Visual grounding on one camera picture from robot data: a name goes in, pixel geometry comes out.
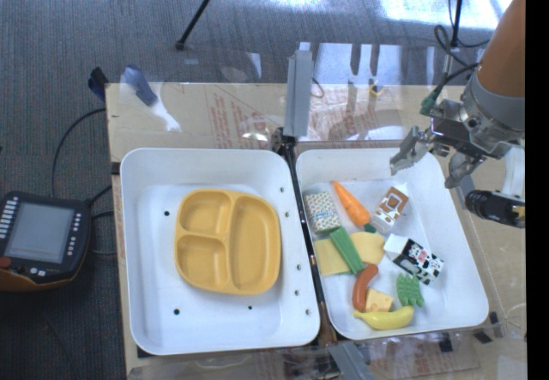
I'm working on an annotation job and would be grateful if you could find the white plastic tray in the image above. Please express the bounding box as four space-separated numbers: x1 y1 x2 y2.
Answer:
294 147 491 341
118 147 322 357

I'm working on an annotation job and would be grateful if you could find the yellow divided plate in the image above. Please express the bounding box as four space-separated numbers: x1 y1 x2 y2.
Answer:
173 188 283 296

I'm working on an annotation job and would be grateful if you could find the yellow flat cheese slice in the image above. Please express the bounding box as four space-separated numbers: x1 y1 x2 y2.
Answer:
312 238 353 277

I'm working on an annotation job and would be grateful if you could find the brown cardboard board red print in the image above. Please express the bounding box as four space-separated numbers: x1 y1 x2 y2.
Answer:
105 81 527 380

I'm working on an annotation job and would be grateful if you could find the brown and white carton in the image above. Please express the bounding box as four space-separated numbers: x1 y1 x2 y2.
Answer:
370 182 411 236

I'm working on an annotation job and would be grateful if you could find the black block with wires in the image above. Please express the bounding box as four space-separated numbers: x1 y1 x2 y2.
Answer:
270 126 298 153

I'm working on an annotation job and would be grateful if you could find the orange sausage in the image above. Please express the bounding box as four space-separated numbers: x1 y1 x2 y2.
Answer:
352 263 380 313

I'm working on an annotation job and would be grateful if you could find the orange carrot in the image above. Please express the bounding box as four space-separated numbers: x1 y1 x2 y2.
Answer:
332 180 378 234

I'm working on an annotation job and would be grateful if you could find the yellow cheese wedge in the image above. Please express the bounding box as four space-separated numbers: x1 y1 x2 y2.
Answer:
364 287 395 314

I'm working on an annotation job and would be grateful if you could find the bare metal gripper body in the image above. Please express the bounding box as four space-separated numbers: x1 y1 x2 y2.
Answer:
428 98 522 160

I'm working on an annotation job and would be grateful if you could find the black cylinder on white bracket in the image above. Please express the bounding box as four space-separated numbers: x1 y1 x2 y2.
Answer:
464 145 527 230

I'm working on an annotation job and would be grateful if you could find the yellow banana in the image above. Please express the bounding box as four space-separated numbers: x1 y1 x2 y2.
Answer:
353 305 416 331

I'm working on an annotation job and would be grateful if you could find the white green patterned packet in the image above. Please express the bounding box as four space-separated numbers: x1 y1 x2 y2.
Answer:
303 190 343 236

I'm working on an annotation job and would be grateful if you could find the black and white cow carton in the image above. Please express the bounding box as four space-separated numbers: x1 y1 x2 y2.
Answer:
383 233 445 287

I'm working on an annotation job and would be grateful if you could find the pale yellow rounded piece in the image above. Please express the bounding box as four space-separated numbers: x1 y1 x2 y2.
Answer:
349 231 386 266

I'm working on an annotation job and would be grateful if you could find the green ridged bar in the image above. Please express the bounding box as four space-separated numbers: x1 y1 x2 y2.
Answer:
329 226 366 275

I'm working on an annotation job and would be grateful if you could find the green leaf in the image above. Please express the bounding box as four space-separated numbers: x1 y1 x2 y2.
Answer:
395 273 426 309

